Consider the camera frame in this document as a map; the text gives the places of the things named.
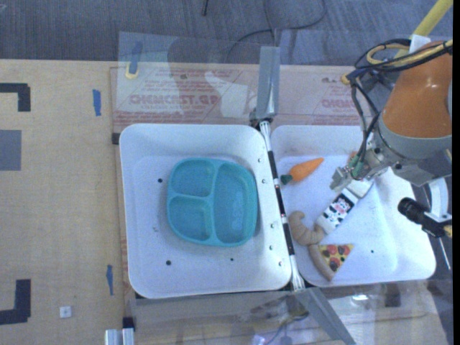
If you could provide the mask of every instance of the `blue divided plate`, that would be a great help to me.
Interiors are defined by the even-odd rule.
[[[234,162],[188,158],[171,171],[167,220],[181,238],[235,247],[247,242],[257,223],[254,176]]]

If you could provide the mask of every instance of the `toy pizza slice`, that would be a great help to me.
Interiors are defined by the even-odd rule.
[[[353,244],[313,244],[308,246],[308,251],[319,272],[331,281],[345,263],[353,246]]]

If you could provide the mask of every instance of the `orange carrot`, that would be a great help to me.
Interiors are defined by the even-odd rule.
[[[323,161],[324,158],[319,157],[294,165],[287,175],[281,175],[281,182],[288,184],[291,180],[301,181],[315,171]]]

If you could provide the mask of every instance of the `cable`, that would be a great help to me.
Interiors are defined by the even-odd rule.
[[[260,30],[257,30],[257,31],[254,31],[254,32],[250,32],[246,35],[244,35],[243,37],[240,37],[236,42],[234,42],[234,44],[230,47],[230,49],[228,50],[227,54],[226,54],[226,61],[230,55],[230,52],[235,48],[236,45],[238,45],[241,41],[251,37],[251,36],[255,36],[255,35],[259,35],[261,33],[270,33],[271,34],[271,38],[272,38],[272,44],[275,45],[276,42],[275,42],[275,35],[276,35],[276,31],[278,30],[282,30],[282,29],[291,29],[291,30],[300,30],[300,29],[307,29],[309,27],[312,27],[313,25],[319,23],[323,18],[324,16],[326,15],[327,13],[327,9],[326,9],[326,2],[324,0],[320,0],[321,1],[321,12],[318,16],[317,19],[314,19],[312,22],[309,22],[307,24],[301,24],[301,25],[298,25],[298,26],[294,26],[294,27],[274,27],[274,25],[272,24],[272,20],[270,19],[270,0],[264,0],[264,3],[263,3],[263,8],[264,8],[264,15],[265,15],[265,19],[267,20],[267,23],[268,23],[268,28],[267,29],[260,29]]]

